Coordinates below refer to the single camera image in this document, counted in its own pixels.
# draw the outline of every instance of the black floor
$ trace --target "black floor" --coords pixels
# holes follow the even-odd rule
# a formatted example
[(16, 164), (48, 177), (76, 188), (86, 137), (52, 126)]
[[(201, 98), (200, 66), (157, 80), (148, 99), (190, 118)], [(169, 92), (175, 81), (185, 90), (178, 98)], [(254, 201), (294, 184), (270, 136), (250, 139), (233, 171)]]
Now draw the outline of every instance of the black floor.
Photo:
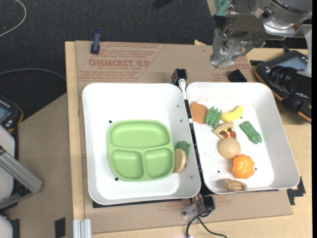
[[(64, 42), (101, 41), (212, 44), (216, 21), (206, 0), (20, 0), (25, 21), (0, 37), (0, 73), (40, 68), (65, 76)], [(0, 35), (23, 18), (23, 7), (0, 0)], [(302, 40), (286, 40), (289, 48), (305, 48)], [(66, 92), (60, 78), (42, 71), (0, 75), (0, 92), (16, 102), (25, 118)]]

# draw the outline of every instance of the white cable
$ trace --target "white cable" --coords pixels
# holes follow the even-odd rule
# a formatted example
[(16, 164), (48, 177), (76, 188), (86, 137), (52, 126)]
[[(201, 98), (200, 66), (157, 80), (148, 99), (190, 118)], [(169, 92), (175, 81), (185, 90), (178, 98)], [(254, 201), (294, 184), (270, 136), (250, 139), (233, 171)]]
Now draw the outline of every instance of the white cable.
[(16, 1), (16, 2), (18, 2), (19, 4), (22, 5), (22, 7), (23, 7), (23, 9), (24, 9), (24, 17), (23, 17), (23, 19), (21, 20), (21, 22), (20, 22), (19, 24), (17, 24), (15, 27), (9, 29), (8, 31), (6, 31), (6, 32), (4, 32), (4, 33), (2, 33), (2, 34), (0, 34), (0, 37), (2, 37), (3, 35), (5, 35), (5, 34), (11, 32), (11, 31), (13, 31), (14, 29), (16, 29), (17, 27), (19, 27), (19, 26), (24, 22), (24, 20), (25, 20), (25, 18), (26, 18), (26, 7), (24, 6), (24, 4), (23, 4), (21, 1), (19, 1), (19, 0), (13, 0), (13, 1)]

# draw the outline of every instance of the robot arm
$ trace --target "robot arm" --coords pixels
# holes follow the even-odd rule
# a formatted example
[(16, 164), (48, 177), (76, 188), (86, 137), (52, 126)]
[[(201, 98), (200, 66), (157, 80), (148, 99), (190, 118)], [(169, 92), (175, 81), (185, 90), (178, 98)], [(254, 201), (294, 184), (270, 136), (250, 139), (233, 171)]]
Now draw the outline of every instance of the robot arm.
[(304, 22), (312, 18), (312, 0), (225, 0), (217, 16), (225, 18), (213, 38), (211, 64), (227, 67), (265, 40), (303, 38), (312, 29)]

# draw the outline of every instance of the blue clip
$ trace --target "blue clip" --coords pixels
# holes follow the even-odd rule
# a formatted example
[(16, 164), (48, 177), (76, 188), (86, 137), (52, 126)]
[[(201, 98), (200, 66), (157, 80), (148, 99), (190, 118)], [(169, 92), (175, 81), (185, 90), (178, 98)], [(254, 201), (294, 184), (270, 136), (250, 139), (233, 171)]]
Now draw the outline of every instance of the blue clip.
[(95, 29), (95, 34), (94, 34), (94, 43), (92, 43), (91, 45), (91, 49), (90, 49), (90, 53), (91, 54), (95, 54), (98, 55), (99, 54), (99, 41), (101, 38), (101, 29), (100, 28), (96, 28)]

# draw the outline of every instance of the wooden table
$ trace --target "wooden table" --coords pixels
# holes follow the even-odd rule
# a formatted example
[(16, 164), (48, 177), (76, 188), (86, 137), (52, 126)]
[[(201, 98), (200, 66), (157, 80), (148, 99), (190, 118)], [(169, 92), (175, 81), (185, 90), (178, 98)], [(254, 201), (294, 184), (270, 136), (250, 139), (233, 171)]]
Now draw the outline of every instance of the wooden table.
[[(68, 95), (68, 115), (70, 133), (71, 179), (74, 220), (84, 220), (84, 196), (82, 182), (80, 124), (78, 117), (78, 88), (75, 42), (65, 43), (66, 75)], [(270, 60), (283, 54), (283, 49), (253, 49), (247, 54), (248, 60)], [(306, 194), (296, 197), (292, 206), (293, 215), (207, 223), (206, 226), (215, 233), (233, 237), (290, 237), (310, 238), (312, 229), (312, 125), (296, 114), (287, 113), (278, 104), (282, 122), (293, 151)], [(134, 231), (95, 234), (95, 238), (184, 238), (185, 226), (142, 229)], [(202, 225), (192, 225), (190, 234), (197, 238), (212, 237)]]

